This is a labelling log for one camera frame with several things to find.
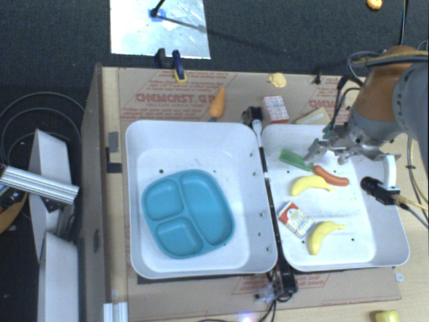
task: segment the white tray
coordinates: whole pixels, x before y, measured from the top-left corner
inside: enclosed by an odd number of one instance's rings
[[[131,263],[151,279],[271,270],[278,258],[255,134],[238,123],[136,121],[125,136],[129,181]],[[153,181],[176,172],[210,173],[235,219],[231,240],[217,250],[174,259],[157,246],[141,209]]]
[[[304,156],[315,138],[322,137],[319,125],[270,125],[264,129],[265,148],[271,189],[276,209],[286,201],[293,201],[318,223],[334,221],[345,224],[345,230],[328,236],[317,256],[308,252],[305,243],[282,223],[279,224],[286,260],[297,270],[342,270],[376,266],[398,266],[408,260],[410,248],[400,216],[395,206],[378,203],[364,193],[360,181],[371,176],[383,181],[383,164],[352,157],[349,163],[338,165],[332,152],[316,164],[337,176],[346,176],[350,184],[334,186],[333,192],[308,189],[296,197],[290,196],[290,187],[300,176],[311,175],[279,160],[282,148]]]

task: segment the metal plate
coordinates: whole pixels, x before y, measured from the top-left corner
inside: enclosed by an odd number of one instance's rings
[[[158,15],[149,13],[160,0],[111,0],[111,51],[153,56],[165,48],[185,58],[210,59],[202,0],[166,0]]]

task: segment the toy banana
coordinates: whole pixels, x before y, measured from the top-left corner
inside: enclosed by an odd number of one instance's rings
[[[344,229],[344,224],[339,225],[330,221],[318,224],[308,239],[308,249],[310,250],[310,254],[317,255],[325,236],[338,229]]]
[[[297,196],[302,191],[305,191],[306,189],[310,189],[312,187],[317,189],[326,189],[328,191],[334,190],[334,188],[332,186],[329,186],[326,180],[323,179],[321,176],[309,175],[309,176],[303,176],[302,178],[299,178],[292,186],[290,194],[292,196]]]

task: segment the sausage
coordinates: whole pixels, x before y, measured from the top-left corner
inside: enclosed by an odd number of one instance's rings
[[[313,167],[313,172],[315,175],[321,176],[326,182],[329,182],[332,185],[336,186],[347,186],[349,184],[348,178],[341,178],[339,176],[335,176],[331,173],[328,173],[323,167],[318,164]]]

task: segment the carrot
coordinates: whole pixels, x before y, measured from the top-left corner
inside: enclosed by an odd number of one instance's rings
[[[315,175],[321,176],[326,182],[329,182],[332,185],[336,186],[347,186],[349,184],[348,178],[341,178],[339,176],[335,176],[329,172],[327,172],[323,167],[318,164],[313,167],[313,172]]]
[[[220,118],[223,114],[223,109],[225,108],[225,88],[222,87],[217,93],[217,96],[214,98],[208,113],[210,117]]]

